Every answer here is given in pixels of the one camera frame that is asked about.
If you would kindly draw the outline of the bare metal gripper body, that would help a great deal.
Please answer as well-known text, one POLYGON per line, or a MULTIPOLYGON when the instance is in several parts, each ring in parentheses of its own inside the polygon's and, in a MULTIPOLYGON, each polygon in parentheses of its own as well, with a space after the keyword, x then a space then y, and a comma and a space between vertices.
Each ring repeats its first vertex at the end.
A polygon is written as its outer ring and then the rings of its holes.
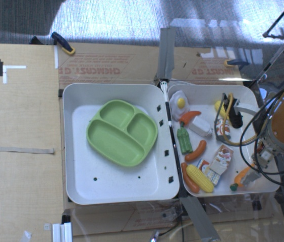
POLYGON ((254 151, 251 155, 254 171, 266 170, 274 155, 267 149, 261 140, 254 142, 254 151))

